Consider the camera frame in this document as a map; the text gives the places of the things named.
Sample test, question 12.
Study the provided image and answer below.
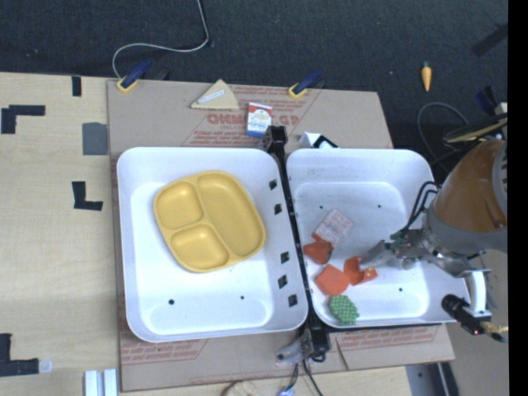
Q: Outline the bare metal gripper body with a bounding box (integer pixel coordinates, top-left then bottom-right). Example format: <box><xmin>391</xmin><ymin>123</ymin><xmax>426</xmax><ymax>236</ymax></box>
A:
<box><xmin>390</xmin><ymin>229</ymin><xmax>472</xmax><ymax>278</ymax></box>

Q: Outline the curved orange toy piece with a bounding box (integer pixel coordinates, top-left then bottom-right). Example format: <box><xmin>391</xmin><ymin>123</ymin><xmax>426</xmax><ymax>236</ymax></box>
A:
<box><xmin>342</xmin><ymin>255</ymin><xmax>379</xmax><ymax>287</ymax></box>

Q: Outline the flat orange square toy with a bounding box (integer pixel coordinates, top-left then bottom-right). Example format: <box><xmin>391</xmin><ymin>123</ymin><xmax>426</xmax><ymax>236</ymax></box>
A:
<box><xmin>313</xmin><ymin>263</ymin><xmax>351</xmax><ymax>297</ymax></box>

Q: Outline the orange toy with green stem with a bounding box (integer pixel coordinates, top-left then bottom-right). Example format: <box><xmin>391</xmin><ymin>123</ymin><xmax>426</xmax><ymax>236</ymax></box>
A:
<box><xmin>302</xmin><ymin>233</ymin><xmax>335</xmax><ymax>266</ymax></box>

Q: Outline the green grapes toy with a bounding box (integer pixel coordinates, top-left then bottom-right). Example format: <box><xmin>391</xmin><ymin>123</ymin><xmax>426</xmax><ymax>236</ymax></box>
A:
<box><xmin>328</xmin><ymin>294</ymin><xmax>361</xmax><ymax>327</ymax></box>

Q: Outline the white plastic tray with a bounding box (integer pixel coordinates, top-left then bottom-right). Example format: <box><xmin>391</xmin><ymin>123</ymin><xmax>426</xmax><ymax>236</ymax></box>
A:
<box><xmin>285</xmin><ymin>148</ymin><xmax>472</xmax><ymax>330</ymax></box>
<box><xmin>116</xmin><ymin>146</ymin><xmax>310</xmax><ymax>343</ymax></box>

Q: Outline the thin black rod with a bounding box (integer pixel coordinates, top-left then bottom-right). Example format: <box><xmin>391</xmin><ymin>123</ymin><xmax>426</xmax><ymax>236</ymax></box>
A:
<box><xmin>270</xmin><ymin>138</ymin><xmax>328</xmax><ymax>365</ymax></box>

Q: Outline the white and black packet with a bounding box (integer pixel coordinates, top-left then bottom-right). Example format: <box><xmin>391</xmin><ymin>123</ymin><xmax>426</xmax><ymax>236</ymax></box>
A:
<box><xmin>298</xmin><ymin>130</ymin><xmax>340</xmax><ymax>150</ymax></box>

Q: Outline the yellow divided plate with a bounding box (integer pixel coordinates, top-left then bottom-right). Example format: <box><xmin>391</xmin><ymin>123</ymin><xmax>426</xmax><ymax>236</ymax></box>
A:
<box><xmin>153</xmin><ymin>170</ymin><xmax>267</xmax><ymax>274</ymax></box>

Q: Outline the orange carrot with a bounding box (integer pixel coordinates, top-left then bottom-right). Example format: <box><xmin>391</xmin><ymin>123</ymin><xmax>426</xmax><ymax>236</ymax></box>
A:
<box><xmin>420</xmin><ymin>60</ymin><xmax>433</xmax><ymax>93</ymax></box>

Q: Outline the red white blue carton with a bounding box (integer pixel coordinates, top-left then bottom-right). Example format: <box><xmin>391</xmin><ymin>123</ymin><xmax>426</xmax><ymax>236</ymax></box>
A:
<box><xmin>245</xmin><ymin>101</ymin><xmax>274</xmax><ymax>139</ymax></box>

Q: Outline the tan triangular bread slice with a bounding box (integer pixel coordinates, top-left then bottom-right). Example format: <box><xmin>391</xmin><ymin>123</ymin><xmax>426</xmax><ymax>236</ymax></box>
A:
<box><xmin>190</xmin><ymin>78</ymin><xmax>241</xmax><ymax>112</ymax></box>

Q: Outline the brown cardboard board, red print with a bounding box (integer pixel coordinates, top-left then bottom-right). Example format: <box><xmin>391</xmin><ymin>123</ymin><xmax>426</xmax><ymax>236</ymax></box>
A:
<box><xmin>106</xmin><ymin>78</ymin><xmax>457</xmax><ymax>394</ymax></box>

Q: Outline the black cylinder on white bracket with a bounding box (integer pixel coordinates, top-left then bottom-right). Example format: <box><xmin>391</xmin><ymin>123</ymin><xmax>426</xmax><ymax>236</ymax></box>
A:
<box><xmin>441</xmin><ymin>268</ymin><xmax>494</xmax><ymax>337</ymax></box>

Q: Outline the black block with wires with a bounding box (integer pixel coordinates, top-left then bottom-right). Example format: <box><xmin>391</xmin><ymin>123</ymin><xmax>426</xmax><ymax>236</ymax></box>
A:
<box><xmin>307</xmin><ymin>323</ymin><xmax>332</xmax><ymax>356</ymax></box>
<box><xmin>259</xmin><ymin>125</ymin><xmax>290</xmax><ymax>154</ymax></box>

